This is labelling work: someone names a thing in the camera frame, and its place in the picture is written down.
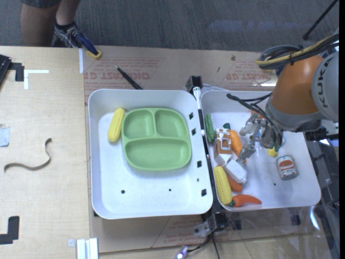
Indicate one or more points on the thin black and white rod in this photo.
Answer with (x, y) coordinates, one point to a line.
(200, 117)

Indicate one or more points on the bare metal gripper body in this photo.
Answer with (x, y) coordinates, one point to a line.
(268, 135)

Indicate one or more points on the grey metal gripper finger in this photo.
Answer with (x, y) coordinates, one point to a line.
(246, 151)
(249, 125)

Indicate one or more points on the grey curled strip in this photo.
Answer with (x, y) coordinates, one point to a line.
(32, 167)

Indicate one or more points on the brown cardboard board red print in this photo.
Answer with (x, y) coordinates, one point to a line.
(167, 66)

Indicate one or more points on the thin black pen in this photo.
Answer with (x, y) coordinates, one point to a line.
(128, 77)

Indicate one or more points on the orange pepper with green stem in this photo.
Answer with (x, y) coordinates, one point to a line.
(246, 200)

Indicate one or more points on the orange carrot with green top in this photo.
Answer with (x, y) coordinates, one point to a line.
(236, 142)

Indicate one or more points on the small yellow toy fruit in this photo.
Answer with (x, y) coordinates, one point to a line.
(272, 152)

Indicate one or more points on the orange and white carton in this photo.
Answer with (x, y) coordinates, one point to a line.
(223, 143)

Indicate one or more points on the red and white can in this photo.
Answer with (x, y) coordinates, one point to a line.
(287, 167)

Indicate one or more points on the person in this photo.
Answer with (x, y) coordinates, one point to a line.
(37, 23)

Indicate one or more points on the green toy vegetable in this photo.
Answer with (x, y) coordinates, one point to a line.
(209, 128)

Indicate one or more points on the white plastic bottle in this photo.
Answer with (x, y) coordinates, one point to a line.
(237, 171)

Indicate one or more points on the yellow corn cob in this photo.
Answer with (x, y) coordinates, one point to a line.
(223, 185)
(116, 124)

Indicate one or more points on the green divided plate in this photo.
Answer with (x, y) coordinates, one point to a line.
(156, 150)

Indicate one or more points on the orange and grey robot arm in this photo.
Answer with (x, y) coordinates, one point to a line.
(296, 90)

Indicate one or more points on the white plastic tray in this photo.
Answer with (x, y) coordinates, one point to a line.
(151, 193)
(264, 187)

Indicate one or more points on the small orange carrot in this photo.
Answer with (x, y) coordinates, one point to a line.
(235, 185)

